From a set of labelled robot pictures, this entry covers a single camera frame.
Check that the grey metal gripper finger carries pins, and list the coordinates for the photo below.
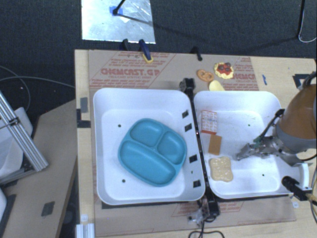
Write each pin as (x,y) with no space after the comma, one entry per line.
(241,155)
(248,147)

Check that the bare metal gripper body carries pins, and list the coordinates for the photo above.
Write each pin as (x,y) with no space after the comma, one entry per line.
(271,149)

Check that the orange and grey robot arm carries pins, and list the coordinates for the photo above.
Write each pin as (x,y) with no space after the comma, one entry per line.
(301,113)

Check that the cream toy bread slice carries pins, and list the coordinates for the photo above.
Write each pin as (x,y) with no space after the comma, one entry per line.
(221,169)

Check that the white plastic tray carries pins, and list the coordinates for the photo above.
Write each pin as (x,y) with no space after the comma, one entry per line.
(247,182)
(111,145)

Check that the brown square biscuit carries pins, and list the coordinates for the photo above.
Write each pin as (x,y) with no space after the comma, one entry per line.
(214,144)

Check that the white and orange carton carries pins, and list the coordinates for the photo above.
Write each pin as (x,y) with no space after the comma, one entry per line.
(209,121)

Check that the thin black rod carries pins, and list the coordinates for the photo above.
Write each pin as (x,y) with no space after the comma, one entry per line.
(198,137)

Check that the yellow oval toy chip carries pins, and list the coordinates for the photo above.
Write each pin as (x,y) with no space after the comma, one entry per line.
(216,85)

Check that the yellow and red toy pizza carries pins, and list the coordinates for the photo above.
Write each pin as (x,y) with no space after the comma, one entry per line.
(223,71)

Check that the orange toy pretzel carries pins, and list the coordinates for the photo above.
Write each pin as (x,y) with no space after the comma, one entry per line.
(205,75)

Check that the blue divided plate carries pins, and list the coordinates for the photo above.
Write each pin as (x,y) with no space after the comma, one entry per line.
(148,157)

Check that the brown cardboard board, red print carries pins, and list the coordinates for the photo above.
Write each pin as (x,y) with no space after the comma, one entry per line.
(158,68)

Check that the black cylinder on white bracket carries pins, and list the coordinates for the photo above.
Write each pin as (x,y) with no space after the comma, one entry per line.
(298,186)

